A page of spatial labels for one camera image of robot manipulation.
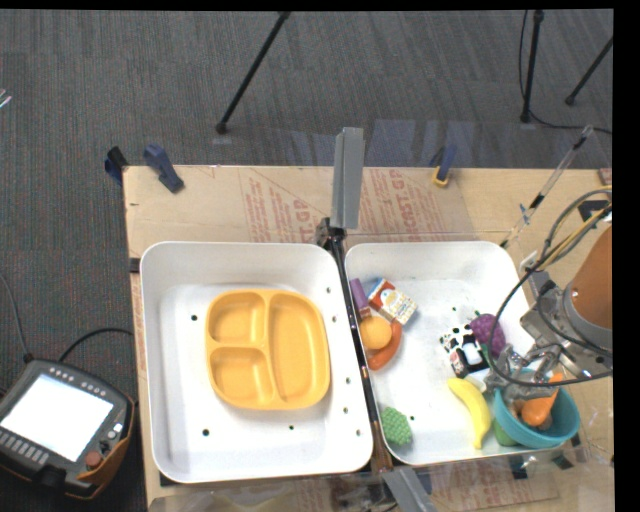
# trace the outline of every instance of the yellow divided plate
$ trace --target yellow divided plate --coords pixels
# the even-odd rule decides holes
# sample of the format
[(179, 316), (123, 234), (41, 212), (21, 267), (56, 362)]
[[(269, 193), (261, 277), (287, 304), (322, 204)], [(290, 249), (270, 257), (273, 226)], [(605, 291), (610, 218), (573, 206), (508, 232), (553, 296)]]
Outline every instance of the yellow divided plate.
[(329, 389), (322, 314), (304, 295), (241, 289), (218, 295), (206, 321), (209, 380), (226, 402), (247, 409), (297, 409)]

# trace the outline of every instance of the wooden table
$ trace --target wooden table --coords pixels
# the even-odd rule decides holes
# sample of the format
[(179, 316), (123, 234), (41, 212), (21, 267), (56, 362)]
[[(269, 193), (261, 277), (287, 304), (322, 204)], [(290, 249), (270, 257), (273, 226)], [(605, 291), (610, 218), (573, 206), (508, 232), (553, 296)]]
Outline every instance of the wooden table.
[[(149, 167), (133, 166), (123, 171), (127, 236), (133, 269), (146, 248), (156, 242), (306, 243), (313, 239), (320, 220), (330, 216), (332, 168), (175, 168), (185, 182), (185, 188), (176, 194), (169, 192), (159, 182), (158, 173)], [(359, 229), (350, 231), (348, 239), (364, 242), (371, 239), (419, 241), (459, 237), (500, 243), (518, 221), (521, 205), (526, 208), (531, 203), (552, 172), (552, 169), (452, 169), (449, 184), (440, 188), (431, 182), (433, 169), (365, 168)], [(595, 170), (565, 171), (529, 225), (509, 246), (508, 252), (516, 266), (542, 246), (551, 225), (571, 201), (601, 186)], [(566, 222), (566, 229), (574, 229), (579, 222), (579, 216), (574, 214)], [(567, 257), (548, 269), (559, 286), (564, 287), (571, 280), (603, 230), (594, 230)], [(160, 474), (151, 454), (140, 276), (135, 271), (131, 273), (131, 291), (147, 502), (150, 506), (155, 502), (158, 510), (169, 512), (172, 506), (179, 510), (190, 499), (189, 496), (202, 499), (203, 495), (198, 494), (202, 488), (160, 484)], [(536, 478), (529, 478), (531, 482), (525, 491), (517, 488), (516, 481), (481, 482), (473, 476), (478, 468), (468, 469), (465, 466), (464, 474), (471, 480), (464, 482), (463, 487), (452, 485), (449, 488), (446, 482), (444, 487), (447, 488), (436, 489), (434, 486), (432, 500), (438, 510), (487, 507), (526, 511), (614, 510), (614, 470), (609, 464), (614, 441), (613, 380), (605, 378), (574, 385), (570, 392), (582, 418), (582, 445), (572, 455), (586, 461), (576, 463), (568, 470), (540, 469), (540, 475), (536, 476), (540, 476), (538, 480), (542, 483), (539, 486), (543, 488), (536, 489)], [(452, 471), (462, 471), (460, 468), (464, 465), (453, 466), (440, 473), (447, 475), (449, 482)], [(302, 482), (295, 490), (308, 494), (305, 495), (307, 501), (297, 498), (296, 503), (301, 510), (330, 510), (322, 489), (309, 485), (313, 487), (315, 484)], [(283, 503), (274, 501), (273, 510), (278, 510), (277, 507), (282, 507)], [(271, 508), (267, 504), (260, 510)]]

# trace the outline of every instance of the teal bowl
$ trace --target teal bowl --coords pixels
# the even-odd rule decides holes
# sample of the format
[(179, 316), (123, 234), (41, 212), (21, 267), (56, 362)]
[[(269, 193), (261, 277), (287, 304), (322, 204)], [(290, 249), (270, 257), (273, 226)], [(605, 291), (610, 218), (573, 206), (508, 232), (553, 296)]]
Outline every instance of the teal bowl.
[(500, 389), (493, 396), (496, 421), (514, 441), (528, 448), (554, 448), (568, 441), (580, 428), (580, 413), (571, 395), (560, 388), (551, 408), (553, 423), (547, 430), (531, 427), (521, 419), (514, 418), (502, 400)]

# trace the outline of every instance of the gray carpet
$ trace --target gray carpet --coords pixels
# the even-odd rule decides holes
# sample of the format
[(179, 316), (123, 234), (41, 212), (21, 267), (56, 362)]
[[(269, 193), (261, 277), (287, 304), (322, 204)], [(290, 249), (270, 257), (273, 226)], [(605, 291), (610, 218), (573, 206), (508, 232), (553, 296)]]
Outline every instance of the gray carpet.
[[(221, 135), (276, 12), (0, 9), (13, 97), (0, 109), (0, 272), (30, 351), (55, 359), (92, 329), (132, 328), (122, 189), (104, 171), (114, 146), (131, 164), (155, 142), (174, 164), (333, 165), (353, 126), (367, 166), (426, 166), (456, 143), (454, 167), (555, 168), (590, 124), (572, 168), (612, 167), (613, 51), (564, 100), (612, 37), (613, 9), (544, 11), (525, 123), (532, 14), (522, 31), (519, 10), (294, 12)], [(22, 368), (10, 307), (0, 289), (4, 388)], [(126, 335), (91, 338), (68, 362), (137, 396)], [(138, 439), (88, 504), (0, 472), (2, 512), (144, 506)]]

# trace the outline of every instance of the yellow banana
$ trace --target yellow banana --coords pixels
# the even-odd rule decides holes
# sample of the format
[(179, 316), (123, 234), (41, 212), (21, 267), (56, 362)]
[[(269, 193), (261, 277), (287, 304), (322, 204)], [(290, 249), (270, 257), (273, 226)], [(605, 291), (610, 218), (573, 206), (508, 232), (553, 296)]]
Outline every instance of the yellow banana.
[(473, 446), (476, 449), (482, 448), (482, 439), (491, 428), (491, 411), (480, 390), (471, 382), (457, 377), (447, 380), (449, 389), (467, 406), (473, 421), (473, 432), (475, 438)]

